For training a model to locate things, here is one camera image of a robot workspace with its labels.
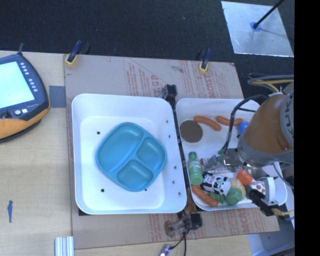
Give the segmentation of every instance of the cardboard sheet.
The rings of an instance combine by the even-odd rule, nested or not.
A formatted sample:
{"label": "cardboard sheet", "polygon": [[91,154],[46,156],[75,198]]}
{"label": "cardboard sheet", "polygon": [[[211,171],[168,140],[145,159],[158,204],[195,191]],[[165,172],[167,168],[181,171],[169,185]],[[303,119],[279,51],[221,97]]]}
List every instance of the cardboard sheet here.
{"label": "cardboard sheet", "polygon": [[[157,97],[166,85],[176,85],[177,101],[183,98],[243,99],[235,66],[209,62],[199,72],[199,61],[79,55],[64,64],[71,187],[72,233],[75,249],[177,241],[169,237],[165,222],[171,214],[87,215],[75,200],[71,103],[82,93]],[[187,235],[200,239],[273,232],[279,230],[275,216],[266,217],[255,208],[201,211],[203,226]]]}

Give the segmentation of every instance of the blue tape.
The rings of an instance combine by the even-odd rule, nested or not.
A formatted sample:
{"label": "blue tape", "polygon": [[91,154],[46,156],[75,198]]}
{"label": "blue tape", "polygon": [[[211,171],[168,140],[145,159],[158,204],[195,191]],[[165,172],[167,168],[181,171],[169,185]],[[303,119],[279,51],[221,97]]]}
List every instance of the blue tape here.
{"label": "blue tape", "polygon": [[261,25],[259,24],[256,28],[254,28],[254,24],[256,24],[256,22],[251,22],[250,23],[250,27],[252,28],[252,30],[255,31],[255,32],[260,32],[262,30]]}

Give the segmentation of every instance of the green bottle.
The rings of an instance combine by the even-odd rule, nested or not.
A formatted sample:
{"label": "green bottle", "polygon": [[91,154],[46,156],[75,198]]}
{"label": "green bottle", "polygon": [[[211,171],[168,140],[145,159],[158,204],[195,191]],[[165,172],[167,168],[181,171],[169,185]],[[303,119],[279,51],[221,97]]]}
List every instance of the green bottle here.
{"label": "green bottle", "polygon": [[188,162],[188,174],[191,185],[198,186],[203,182],[202,168],[200,162],[197,160],[197,153],[189,153],[189,162]]}

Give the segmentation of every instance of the blue divided plate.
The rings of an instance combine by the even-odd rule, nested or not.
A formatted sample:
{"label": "blue divided plate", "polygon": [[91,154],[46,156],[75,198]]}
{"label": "blue divided plate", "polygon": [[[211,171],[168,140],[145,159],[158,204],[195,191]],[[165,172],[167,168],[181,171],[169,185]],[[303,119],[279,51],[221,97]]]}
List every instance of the blue divided plate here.
{"label": "blue divided plate", "polygon": [[144,128],[132,122],[117,125],[99,145],[99,168],[126,190],[145,190],[167,161],[164,146]]}

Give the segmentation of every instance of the blue marker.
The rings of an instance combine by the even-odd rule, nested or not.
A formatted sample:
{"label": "blue marker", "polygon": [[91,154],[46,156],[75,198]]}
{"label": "blue marker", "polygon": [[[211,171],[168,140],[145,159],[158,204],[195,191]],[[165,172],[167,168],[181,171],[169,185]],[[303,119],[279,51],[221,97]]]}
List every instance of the blue marker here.
{"label": "blue marker", "polygon": [[9,223],[12,223],[12,204],[13,202],[11,200],[9,200],[9,204],[8,204],[8,214],[9,214]]}

